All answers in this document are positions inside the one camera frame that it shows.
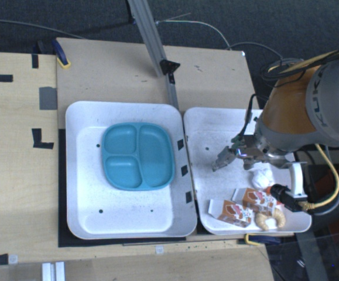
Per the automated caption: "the blue divided plate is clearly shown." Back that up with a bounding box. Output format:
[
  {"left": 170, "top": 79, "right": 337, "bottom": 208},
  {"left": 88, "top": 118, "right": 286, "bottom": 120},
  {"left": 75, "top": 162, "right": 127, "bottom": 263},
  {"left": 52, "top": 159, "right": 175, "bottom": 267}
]
[{"left": 101, "top": 122, "right": 176, "bottom": 191}]

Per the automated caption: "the white plastic tray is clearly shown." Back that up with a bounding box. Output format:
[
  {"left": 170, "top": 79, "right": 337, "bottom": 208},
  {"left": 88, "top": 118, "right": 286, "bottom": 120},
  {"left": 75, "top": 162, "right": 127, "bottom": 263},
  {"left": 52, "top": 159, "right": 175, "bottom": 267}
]
[
  {"left": 65, "top": 100, "right": 198, "bottom": 240},
  {"left": 183, "top": 107, "right": 313, "bottom": 236}
]

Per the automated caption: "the black cylinder on white bracket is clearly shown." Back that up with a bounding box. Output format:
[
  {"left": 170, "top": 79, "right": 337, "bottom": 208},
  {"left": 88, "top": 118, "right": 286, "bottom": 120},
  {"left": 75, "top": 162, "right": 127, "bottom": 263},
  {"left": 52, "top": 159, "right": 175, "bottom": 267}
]
[{"left": 269, "top": 160, "right": 309, "bottom": 213}]

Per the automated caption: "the brown and white carton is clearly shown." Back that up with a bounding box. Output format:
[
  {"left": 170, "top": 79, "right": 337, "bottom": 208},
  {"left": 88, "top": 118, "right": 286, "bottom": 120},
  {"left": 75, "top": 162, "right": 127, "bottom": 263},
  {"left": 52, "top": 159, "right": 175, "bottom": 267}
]
[
  {"left": 231, "top": 187, "right": 284, "bottom": 217},
  {"left": 207, "top": 199, "right": 252, "bottom": 228}
]

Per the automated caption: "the pale brown flat board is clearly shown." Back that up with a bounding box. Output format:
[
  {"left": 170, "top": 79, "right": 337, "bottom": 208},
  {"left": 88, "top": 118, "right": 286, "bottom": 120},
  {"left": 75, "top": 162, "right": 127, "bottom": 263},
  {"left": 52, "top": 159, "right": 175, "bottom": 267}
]
[{"left": 56, "top": 37, "right": 295, "bottom": 248}]

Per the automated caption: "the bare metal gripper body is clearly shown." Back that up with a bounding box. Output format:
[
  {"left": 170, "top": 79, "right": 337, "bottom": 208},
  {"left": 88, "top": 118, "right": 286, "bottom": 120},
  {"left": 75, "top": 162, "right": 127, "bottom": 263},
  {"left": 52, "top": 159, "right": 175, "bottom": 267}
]
[{"left": 235, "top": 134, "right": 295, "bottom": 169}]

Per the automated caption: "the white crumpled ball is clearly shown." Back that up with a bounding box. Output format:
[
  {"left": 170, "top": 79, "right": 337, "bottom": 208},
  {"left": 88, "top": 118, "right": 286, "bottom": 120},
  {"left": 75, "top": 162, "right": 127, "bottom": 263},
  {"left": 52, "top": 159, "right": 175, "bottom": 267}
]
[{"left": 249, "top": 168, "right": 274, "bottom": 190}]

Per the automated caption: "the beige toy croissant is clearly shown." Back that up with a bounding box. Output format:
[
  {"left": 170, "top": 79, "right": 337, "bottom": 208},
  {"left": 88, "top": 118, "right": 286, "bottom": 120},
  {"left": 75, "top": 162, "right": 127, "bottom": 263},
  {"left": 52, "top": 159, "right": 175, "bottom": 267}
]
[{"left": 255, "top": 208, "right": 287, "bottom": 232}]

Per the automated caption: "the black block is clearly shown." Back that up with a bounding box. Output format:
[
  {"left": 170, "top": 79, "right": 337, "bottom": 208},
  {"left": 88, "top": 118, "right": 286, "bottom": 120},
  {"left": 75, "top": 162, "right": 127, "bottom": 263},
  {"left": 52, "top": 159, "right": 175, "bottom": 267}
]
[{"left": 159, "top": 59, "right": 182, "bottom": 84}]

